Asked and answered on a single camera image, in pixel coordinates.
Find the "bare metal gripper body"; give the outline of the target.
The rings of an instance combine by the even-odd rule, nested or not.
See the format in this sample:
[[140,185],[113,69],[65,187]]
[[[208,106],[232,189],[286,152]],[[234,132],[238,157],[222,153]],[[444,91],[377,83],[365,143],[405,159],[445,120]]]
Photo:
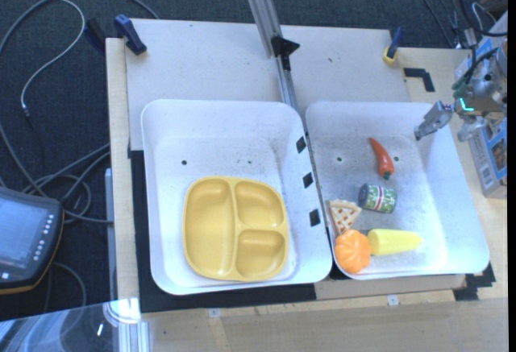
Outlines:
[[506,64],[496,58],[465,60],[455,70],[455,112],[503,119],[507,114]]

